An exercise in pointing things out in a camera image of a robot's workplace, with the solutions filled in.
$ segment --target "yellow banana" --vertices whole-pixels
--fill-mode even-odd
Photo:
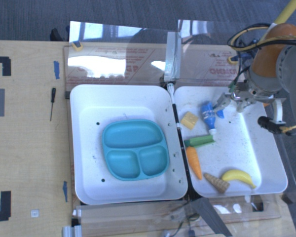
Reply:
[[[239,169],[228,170],[222,175],[222,180],[225,182],[228,182],[231,180],[239,180],[246,184],[251,185],[253,189],[256,187],[252,182],[251,176],[247,172]]]

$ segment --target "bottle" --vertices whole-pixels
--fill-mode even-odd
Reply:
[[[216,133],[216,128],[215,128],[216,116],[215,116],[215,112],[213,111],[212,103],[209,102],[202,105],[201,111],[202,111],[203,120],[207,124],[209,133],[211,135],[215,134]]]

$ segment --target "gray carpet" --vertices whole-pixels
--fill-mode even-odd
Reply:
[[[176,30],[179,19],[250,25],[271,23],[290,0],[0,0],[0,40],[49,40],[57,28],[67,40],[70,21]],[[288,19],[296,25],[296,11]],[[280,92],[282,97],[289,97]],[[284,103],[284,118],[292,112]],[[277,137],[286,171],[287,194],[296,222],[296,136]]]

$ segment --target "blue bowl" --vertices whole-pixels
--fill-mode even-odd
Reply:
[[[155,122],[147,119],[109,124],[102,133],[102,146],[110,173],[120,180],[156,177],[169,166],[164,134]]]

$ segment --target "orange carrot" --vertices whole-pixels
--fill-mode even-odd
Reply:
[[[198,179],[202,180],[202,170],[201,165],[199,164],[199,159],[197,155],[197,151],[194,147],[187,147],[186,148],[186,156],[189,166],[193,169],[195,175],[198,177]]]

